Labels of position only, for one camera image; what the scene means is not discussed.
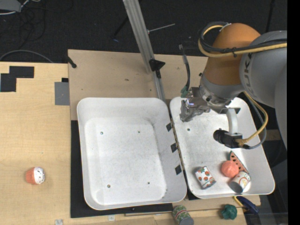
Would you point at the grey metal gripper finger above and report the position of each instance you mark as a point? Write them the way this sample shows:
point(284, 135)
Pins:
point(195, 113)
point(184, 110)

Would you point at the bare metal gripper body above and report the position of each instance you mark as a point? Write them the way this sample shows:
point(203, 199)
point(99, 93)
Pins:
point(201, 99)

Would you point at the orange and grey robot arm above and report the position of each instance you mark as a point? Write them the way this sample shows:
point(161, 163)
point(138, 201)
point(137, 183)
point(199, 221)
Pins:
point(225, 62)

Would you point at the white plastic tray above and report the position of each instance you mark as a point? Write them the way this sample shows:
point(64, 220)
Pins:
point(204, 149)
point(122, 153)

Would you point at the toy watermelon slice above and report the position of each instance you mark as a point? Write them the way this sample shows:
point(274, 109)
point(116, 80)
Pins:
point(236, 159)

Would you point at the white can with strawberry print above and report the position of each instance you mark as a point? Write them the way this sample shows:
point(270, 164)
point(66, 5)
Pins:
point(205, 177)

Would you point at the orange round toy fruit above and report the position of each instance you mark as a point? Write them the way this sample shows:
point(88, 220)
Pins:
point(229, 169)

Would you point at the brown flat board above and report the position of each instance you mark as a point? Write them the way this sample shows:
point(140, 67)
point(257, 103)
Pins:
point(110, 76)

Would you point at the white can with yellow print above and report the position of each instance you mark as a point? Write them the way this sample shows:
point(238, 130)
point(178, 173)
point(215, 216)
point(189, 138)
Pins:
point(241, 182)

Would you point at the green printed can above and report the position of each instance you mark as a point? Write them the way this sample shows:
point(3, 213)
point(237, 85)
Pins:
point(182, 215)

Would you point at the green toy broccoli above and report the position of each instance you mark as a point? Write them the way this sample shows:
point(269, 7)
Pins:
point(229, 211)

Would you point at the orange and white toy cupcake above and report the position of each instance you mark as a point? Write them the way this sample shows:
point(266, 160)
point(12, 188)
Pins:
point(35, 175)

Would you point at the black cylinder on white bracket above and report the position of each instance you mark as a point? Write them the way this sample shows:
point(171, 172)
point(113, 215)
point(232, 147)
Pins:
point(226, 138)

